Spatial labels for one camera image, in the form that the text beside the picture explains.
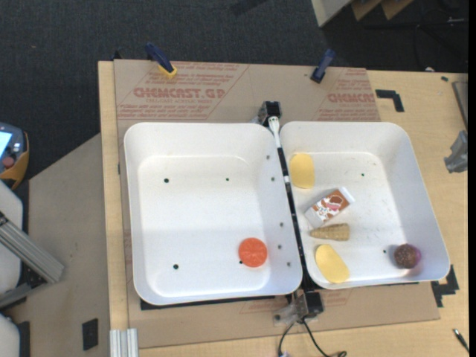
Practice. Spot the thin black and white rod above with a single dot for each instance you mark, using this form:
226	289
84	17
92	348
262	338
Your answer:
285	173

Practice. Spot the white plastic tray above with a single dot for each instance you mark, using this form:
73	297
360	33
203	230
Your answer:
372	206
201	214

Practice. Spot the yellow potato chip toy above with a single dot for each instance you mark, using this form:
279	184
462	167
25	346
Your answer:
302	171
331	264

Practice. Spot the brown cardboard board red print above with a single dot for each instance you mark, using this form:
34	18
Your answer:
238	87

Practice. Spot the orange slice toy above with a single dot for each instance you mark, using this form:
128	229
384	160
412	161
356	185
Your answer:
253	252

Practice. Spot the brown and white carton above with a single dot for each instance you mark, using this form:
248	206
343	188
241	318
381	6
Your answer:
329	206

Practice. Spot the tan ice cream cone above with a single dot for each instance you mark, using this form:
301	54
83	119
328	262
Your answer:
332	232

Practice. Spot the brown and purple ball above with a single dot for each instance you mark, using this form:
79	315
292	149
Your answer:
407	256

